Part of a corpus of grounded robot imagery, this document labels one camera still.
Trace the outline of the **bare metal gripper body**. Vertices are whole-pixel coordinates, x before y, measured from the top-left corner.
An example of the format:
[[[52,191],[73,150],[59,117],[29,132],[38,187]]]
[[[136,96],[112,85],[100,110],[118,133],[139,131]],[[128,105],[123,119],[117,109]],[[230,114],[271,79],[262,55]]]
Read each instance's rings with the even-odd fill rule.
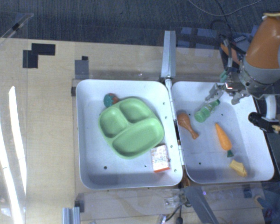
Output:
[[[254,85],[254,80],[250,78],[227,77],[224,82],[224,90],[232,97],[236,95],[247,97],[256,93]]]

